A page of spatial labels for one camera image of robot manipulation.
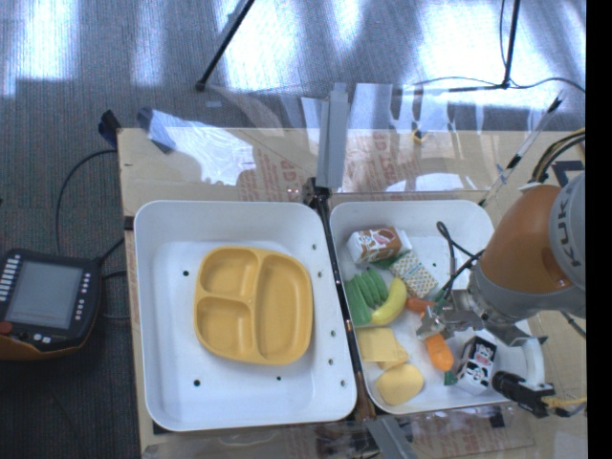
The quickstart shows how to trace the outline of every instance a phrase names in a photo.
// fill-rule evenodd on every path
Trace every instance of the table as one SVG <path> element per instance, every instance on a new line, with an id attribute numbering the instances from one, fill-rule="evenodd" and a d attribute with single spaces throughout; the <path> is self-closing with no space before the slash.
<path id="1" fill-rule="evenodd" d="M 359 421 L 345 421 L 334 424 L 310 426 L 283 426 L 275 428 L 231 429 L 222 432 L 163 432 L 155 427 L 147 413 L 143 394 L 142 337 L 140 329 L 138 285 L 136 277 L 137 260 L 134 247 L 133 218 L 138 209 L 149 201 L 157 199 L 195 200 L 281 200 L 295 202 L 308 178 L 316 175 L 316 145 L 310 140 L 308 131 L 297 129 L 223 129 L 211 128 L 209 134 L 230 135 L 239 139 L 252 150 L 256 169 L 245 167 L 235 177 L 235 184 L 203 179 L 203 165 L 197 159 L 189 158 L 185 152 L 175 151 L 164 154 L 144 130 L 139 128 L 118 131 L 120 183 L 125 216 L 125 249 L 128 266 L 128 283 L 131 310 L 131 329 L 136 373 L 136 392 L 139 410 L 139 430 L 143 457 L 196 456 L 206 450 L 210 457 L 215 453 L 222 457 L 228 450 L 232 456 L 240 457 L 246 450 L 260 450 L 262 453 L 301 458 L 314 457 L 321 452 L 321 436 L 333 437 L 337 444 L 351 438 L 367 444 Z M 537 157 L 549 142 L 562 137 L 563 133 L 539 138 L 531 148 L 530 155 Z M 470 177 L 476 187 L 490 183 L 495 178 L 498 166 L 506 164 L 524 140 L 521 132 L 495 132 L 480 135 L 463 132 L 455 138 L 448 134 L 431 134 L 425 143 L 413 141 L 406 131 L 350 131 L 347 140 L 347 189 L 336 197 L 337 202 L 353 198 L 402 199 L 414 196 L 398 188 L 402 178 L 422 177 L 429 173 L 452 173 L 454 177 L 446 182 L 463 182 Z M 393 158 L 390 151 L 397 152 Z M 583 151 L 577 150 L 574 157 L 584 162 Z M 524 182 L 524 176 L 513 175 L 508 188 L 501 189 L 491 204 L 493 223 L 512 203 L 516 194 L 511 188 Z M 475 188 L 451 193 L 462 198 L 478 201 L 486 190 Z M 418 198 L 448 195 L 448 192 L 421 191 Z M 549 344 L 544 347 L 547 365 L 547 379 L 570 383 L 563 387 L 567 394 L 579 393 L 586 384 L 585 344 L 571 334 L 569 325 L 558 314 L 540 314 L 530 320 L 534 333 L 549 335 Z M 581 356 L 583 360 L 569 361 L 569 355 Z M 471 413 L 427 414 L 410 417 L 413 447 L 418 457 L 449 457 L 470 455 L 486 457 L 487 451 L 504 450 L 494 457 L 554 457 L 559 443 L 568 441 L 569 449 L 586 447 L 586 419 L 562 420 L 548 417 L 537 420 L 529 413 L 512 406 L 501 409 L 506 426 L 492 427 L 491 418 Z M 459 427 L 470 422 L 470 430 Z"/>

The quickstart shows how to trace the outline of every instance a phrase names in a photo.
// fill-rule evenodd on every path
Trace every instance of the carrot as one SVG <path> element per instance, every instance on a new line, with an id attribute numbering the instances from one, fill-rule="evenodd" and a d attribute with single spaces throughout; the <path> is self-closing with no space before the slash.
<path id="1" fill-rule="evenodd" d="M 420 297 L 409 297 L 405 301 L 405 308 L 421 314 L 425 312 L 427 306 L 433 306 L 433 304 L 433 301 L 427 301 L 426 299 L 421 299 Z"/>
<path id="2" fill-rule="evenodd" d="M 449 371 L 454 363 L 454 357 L 444 337 L 437 333 L 431 337 L 427 337 L 425 339 L 425 344 L 433 366 L 441 371 Z"/>

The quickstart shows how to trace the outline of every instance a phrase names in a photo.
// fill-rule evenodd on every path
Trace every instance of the white tray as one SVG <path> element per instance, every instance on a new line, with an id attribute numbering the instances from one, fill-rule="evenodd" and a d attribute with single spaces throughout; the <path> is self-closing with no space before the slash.
<path id="1" fill-rule="evenodd" d="M 357 388 L 325 232 L 302 204 L 154 201 L 134 223 L 144 394 L 151 418 L 173 431 L 327 422 L 355 406 Z M 211 354 L 193 328 L 195 277 L 221 245 L 281 251 L 313 284 L 306 353 L 287 365 Z"/>
<path id="2" fill-rule="evenodd" d="M 342 281 L 351 279 L 356 272 L 364 269 L 364 266 L 355 265 L 346 248 L 349 236 L 357 230 L 395 226 L 405 230 L 413 250 L 438 281 L 439 289 L 448 281 L 450 257 L 448 242 L 436 228 L 438 221 L 442 221 L 447 226 L 450 236 L 457 244 L 472 253 L 486 248 L 493 233 L 492 222 L 487 212 L 475 203 L 465 200 L 347 202 L 338 205 L 330 215 L 330 227 Z M 455 257 L 458 259 L 457 268 L 468 259 L 458 250 L 455 250 Z M 389 271 L 380 271 L 380 273 L 388 284 L 392 278 L 391 273 Z M 468 278 L 469 271 L 464 271 L 455 280 L 453 288 L 465 289 L 468 285 Z M 403 311 L 389 326 L 407 351 L 408 362 L 416 365 L 423 374 L 425 386 L 413 399 L 403 404 L 389 405 L 376 388 L 376 379 L 383 371 L 375 362 L 362 362 L 368 393 L 380 409 L 388 413 L 403 415 L 508 401 L 492 389 L 474 396 L 455 386 L 444 386 L 444 373 L 431 365 L 424 344 L 416 337 L 415 332 L 420 326 L 418 315 Z M 530 333 L 527 322 L 523 321 L 518 326 L 526 333 Z M 477 333 L 490 337 L 489 332 L 484 330 Z M 459 360 L 464 343 L 473 335 L 472 330 L 467 330 L 458 332 L 453 338 L 447 340 L 455 361 Z M 520 348 L 508 347 L 498 341 L 494 372 L 497 370 L 506 370 L 519 376 L 525 376 L 527 363 L 523 351 Z"/>

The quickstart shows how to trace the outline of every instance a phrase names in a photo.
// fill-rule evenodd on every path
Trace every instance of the yellow plate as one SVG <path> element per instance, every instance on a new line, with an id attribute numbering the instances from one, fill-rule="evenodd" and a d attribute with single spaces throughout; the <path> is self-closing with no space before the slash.
<path id="1" fill-rule="evenodd" d="M 279 251 L 218 247 L 200 264 L 193 325 L 213 354 L 264 364 L 296 361 L 313 327 L 308 271 Z"/>

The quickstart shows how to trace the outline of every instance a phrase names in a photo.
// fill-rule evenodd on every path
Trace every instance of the dark floor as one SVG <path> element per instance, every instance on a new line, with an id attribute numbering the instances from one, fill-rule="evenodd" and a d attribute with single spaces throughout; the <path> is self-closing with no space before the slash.
<path id="1" fill-rule="evenodd" d="M 215 125 L 312 126 L 303 99 L 341 83 L 363 101 L 352 126 L 388 127 L 398 119 L 373 105 L 371 85 L 502 83 L 513 1 L 256 0 L 201 93 L 195 83 L 245 0 L 0 0 L 0 251 L 92 258 L 121 239 L 116 154 L 92 158 L 62 189 L 71 168 L 112 148 L 98 133 L 109 109 L 124 127 L 142 107 Z M 480 127 L 528 130 L 562 93 L 548 127 L 575 130 L 585 62 L 586 0 L 520 0 L 508 87 L 461 97 Z M 373 91 L 370 102 L 358 90 Z M 0 362 L 0 457 L 139 456 L 124 264 L 122 247 L 104 263 L 106 317 L 83 349 Z"/>

